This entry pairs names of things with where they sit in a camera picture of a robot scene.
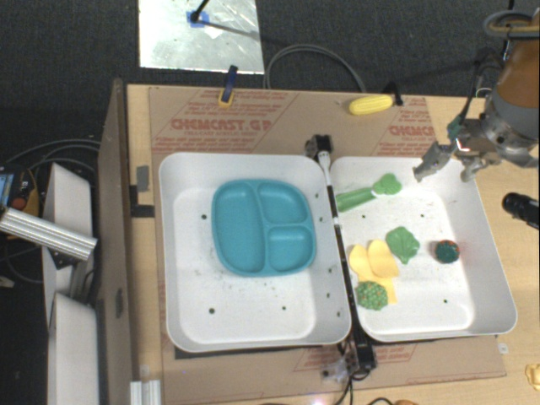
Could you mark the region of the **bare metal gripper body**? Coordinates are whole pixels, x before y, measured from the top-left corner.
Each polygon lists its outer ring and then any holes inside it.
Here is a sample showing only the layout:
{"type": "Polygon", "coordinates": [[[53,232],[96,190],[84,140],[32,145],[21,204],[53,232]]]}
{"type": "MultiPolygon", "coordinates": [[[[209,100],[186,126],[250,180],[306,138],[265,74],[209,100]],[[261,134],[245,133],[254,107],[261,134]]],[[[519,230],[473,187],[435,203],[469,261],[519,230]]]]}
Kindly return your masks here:
{"type": "Polygon", "coordinates": [[[456,157],[481,166],[497,165],[503,160],[521,168],[539,166],[538,157],[531,154],[537,140],[520,134],[500,119],[466,119],[456,146],[456,157]]]}

